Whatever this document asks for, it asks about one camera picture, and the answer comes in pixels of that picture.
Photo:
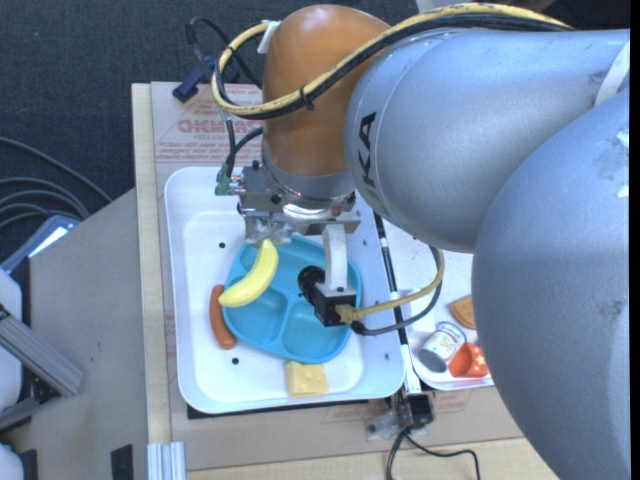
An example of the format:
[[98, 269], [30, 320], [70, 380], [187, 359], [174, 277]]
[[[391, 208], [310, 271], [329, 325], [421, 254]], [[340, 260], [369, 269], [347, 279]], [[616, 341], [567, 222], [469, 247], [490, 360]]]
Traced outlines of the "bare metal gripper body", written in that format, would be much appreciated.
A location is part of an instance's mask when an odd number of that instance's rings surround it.
[[348, 173], [297, 175], [273, 163], [245, 167], [237, 178], [238, 212], [266, 218], [272, 229], [286, 223], [293, 234], [320, 235], [323, 228], [353, 209], [355, 186]]

